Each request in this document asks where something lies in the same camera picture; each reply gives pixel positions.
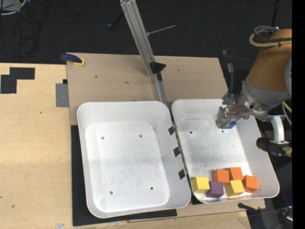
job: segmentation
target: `yellow cable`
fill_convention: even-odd
[[[249,37],[249,42],[255,47],[266,48],[266,47],[278,46],[278,44],[279,44],[279,42],[257,43],[257,42],[253,41],[254,36],[255,36],[254,33],[252,33],[251,36]],[[281,45],[286,45],[286,44],[291,44],[291,43],[292,43],[292,40],[284,41],[284,42],[281,42]]]
[[[284,105],[284,107],[285,107],[290,113],[292,113],[291,108],[286,104],[285,101],[283,101],[282,104]]]

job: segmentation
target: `black bracket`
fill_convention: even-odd
[[[157,63],[157,62],[151,62],[149,64],[152,73],[157,74],[158,80],[162,81],[161,71],[166,67],[166,64],[164,63]]]

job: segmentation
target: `wooden table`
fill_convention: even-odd
[[[80,227],[72,225],[71,125],[77,124],[75,111],[79,104],[91,101],[91,98],[96,101],[129,101],[133,98],[138,101],[141,98],[145,101],[156,100],[157,96],[151,79],[144,73],[134,75],[137,71],[141,72],[142,61],[138,55],[75,55],[85,59],[83,68],[76,68],[70,63],[0,63],[0,74],[9,74],[10,67],[35,68],[35,80],[17,80],[16,94],[0,94],[2,228],[55,229],[56,224],[60,223],[64,224],[65,229],[112,227],[110,223]],[[179,98],[221,98],[227,91],[218,59],[156,56],[156,60],[167,64],[163,80],[170,104]],[[122,74],[112,72],[102,77],[99,72],[105,73],[115,66],[120,67]],[[84,94],[80,89],[89,92],[82,83],[87,82],[91,86],[92,67],[95,68],[93,80],[99,77],[103,79],[95,82],[99,87],[95,92],[108,93],[102,95],[102,99],[94,93],[82,98]],[[70,108],[56,107],[55,84],[67,78]],[[101,88],[101,84],[106,82],[107,91]],[[135,94],[137,89],[144,93]],[[246,203],[254,208],[264,208],[263,199],[248,199]],[[238,208],[236,201],[202,205],[190,203],[185,208],[177,209],[177,214],[177,217],[170,219],[120,221],[115,228],[244,229],[244,225],[249,223],[245,210]]]

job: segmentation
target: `block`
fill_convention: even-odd
[[[237,197],[244,192],[244,186],[241,180],[231,180],[230,184],[225,186],[225,191],[227,192],[227,196]]]
[[[224,194],[224,186],[221,181],[210,181],[210,188],[206,192],[207,198],[220,198]]]
[[[210,190],[208,177],[194,177],[191,183],[194,193],[206,193]]]
[[[243,180],[244,179],[242,169],[240,167],[229,168],[229,176],[230,176],[230,181],[231,180]]]
[[[244,190],[247,193],[254,193],[258,189],[258,179],[253,176],[244,176],[243,180]]]
[[[223,186],[227,186],[230,183],[229,171],[217,169],[212,173],[212,181],[220,181]]]

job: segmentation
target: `black floor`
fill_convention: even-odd
[[[0,59],[62,63],[62,52],[139,54],[124,17],[113,30],[107,26],[122,12],[119,1],[30,0],[20,13],[4,15],[7,11],[2,9]],[[137,4],[148,32],[175,25],[149,36],[154,55],[216,57],[229,83],[225,48],[233,56],[234,93],[240,93],[241,81],[259,52],[248,40],[253,29],[273,22],[280,29],[292,28],[292,0],[279,0],[275,18],[276,0],[137,0]],[[272,129],[270,123],[259,126]],[[291,131],[287,123],[285,128]],[[277,171],[291,158],[272,162]]]

